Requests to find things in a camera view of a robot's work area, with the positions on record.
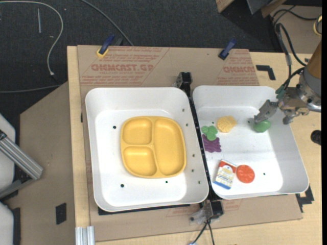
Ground yellow round biscuit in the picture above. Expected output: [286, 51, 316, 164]
[216, 115, 238, 134]

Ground green broccoli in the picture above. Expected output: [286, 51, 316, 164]
[201, 125, 219, 142]

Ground green rounded toy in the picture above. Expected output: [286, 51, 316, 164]
[253, 119, 272, 133]

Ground white plastic tray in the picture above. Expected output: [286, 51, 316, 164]
[84, 86, 210, 212]
[192, 85, 310, 200]

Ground thin black and white rod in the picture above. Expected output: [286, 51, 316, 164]
[187, 85, 213, 202]

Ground orange round disc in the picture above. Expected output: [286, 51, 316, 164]
[235, 164, 256, 184]

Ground yellow divided plate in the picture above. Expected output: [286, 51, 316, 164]
[120, 115, 188, 179]

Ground brown cardboard board, red print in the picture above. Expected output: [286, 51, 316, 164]
[76, 44, 304, 242]

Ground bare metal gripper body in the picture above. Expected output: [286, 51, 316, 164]
[277, 85, 322, 117]

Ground white and blue carton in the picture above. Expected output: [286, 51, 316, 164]
[212, 159, 238, 190]

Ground black block with thin wires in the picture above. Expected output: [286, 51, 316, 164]
[190, 200, 225, 225]
[175, 71, 193, 90]

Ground purple grapes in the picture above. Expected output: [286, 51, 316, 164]
[201, 134, 222, 154]

